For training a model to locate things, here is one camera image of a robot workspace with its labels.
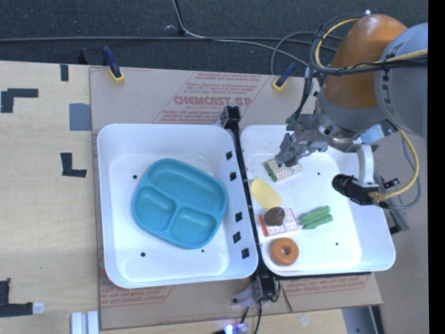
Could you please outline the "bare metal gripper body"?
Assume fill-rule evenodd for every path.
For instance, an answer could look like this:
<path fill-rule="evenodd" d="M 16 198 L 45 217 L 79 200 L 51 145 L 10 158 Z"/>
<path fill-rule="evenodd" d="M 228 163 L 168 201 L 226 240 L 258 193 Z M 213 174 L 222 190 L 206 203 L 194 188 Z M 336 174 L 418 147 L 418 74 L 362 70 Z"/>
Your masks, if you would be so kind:
<path fill-rule="evenodd" d="M 325 152 L 328 147 L 349 152 L 362 130 L 334 121 L 325 114 L 302 114 L 293 132 L 297 153 Z"/>

